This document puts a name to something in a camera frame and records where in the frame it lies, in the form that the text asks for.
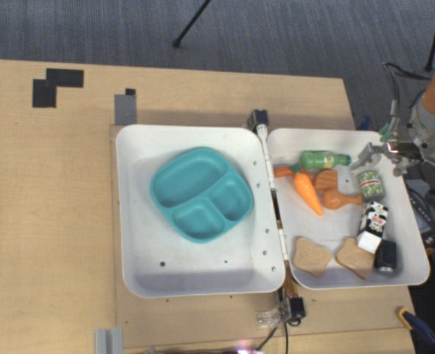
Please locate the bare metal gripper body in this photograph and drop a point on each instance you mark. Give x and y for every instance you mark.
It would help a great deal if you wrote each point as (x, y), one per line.
(433, 153)

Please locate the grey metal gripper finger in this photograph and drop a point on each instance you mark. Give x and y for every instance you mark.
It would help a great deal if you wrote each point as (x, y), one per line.
(366, 153)
(402, 167)

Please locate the green and white can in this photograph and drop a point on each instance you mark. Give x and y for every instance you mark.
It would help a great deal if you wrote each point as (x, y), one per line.
(370, 185)

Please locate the green plastic bottle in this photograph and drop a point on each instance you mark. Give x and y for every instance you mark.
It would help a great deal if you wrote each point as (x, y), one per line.
(317, 159)

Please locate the orange chicken drumstick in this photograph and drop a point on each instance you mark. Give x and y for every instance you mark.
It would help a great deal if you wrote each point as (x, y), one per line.
(334, 198)

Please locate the cow print milk carton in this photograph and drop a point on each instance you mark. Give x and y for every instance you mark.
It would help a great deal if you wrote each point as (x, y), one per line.
(374, 221)

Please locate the large orange carrot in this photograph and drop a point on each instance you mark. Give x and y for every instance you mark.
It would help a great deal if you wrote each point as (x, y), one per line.
(307, 192)

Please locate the white plastic tray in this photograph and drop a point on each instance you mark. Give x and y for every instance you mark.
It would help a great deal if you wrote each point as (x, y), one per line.
(143, 256)
(335, 227)

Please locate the small orange carrot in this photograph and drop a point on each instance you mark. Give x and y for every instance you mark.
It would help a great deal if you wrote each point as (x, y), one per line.
(282, 172)

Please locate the black can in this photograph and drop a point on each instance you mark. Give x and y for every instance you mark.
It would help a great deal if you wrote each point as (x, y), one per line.
(386, 256)

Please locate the thin black and white rod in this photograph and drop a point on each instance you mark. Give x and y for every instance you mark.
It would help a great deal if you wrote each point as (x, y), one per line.
(266, 157)

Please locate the tan bread slice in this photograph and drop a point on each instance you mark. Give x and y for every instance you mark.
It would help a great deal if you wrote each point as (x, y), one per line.
(311, 257)
(354, 258)

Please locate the teal divided plate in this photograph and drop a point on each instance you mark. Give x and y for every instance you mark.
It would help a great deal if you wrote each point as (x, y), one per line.
(188, 183)

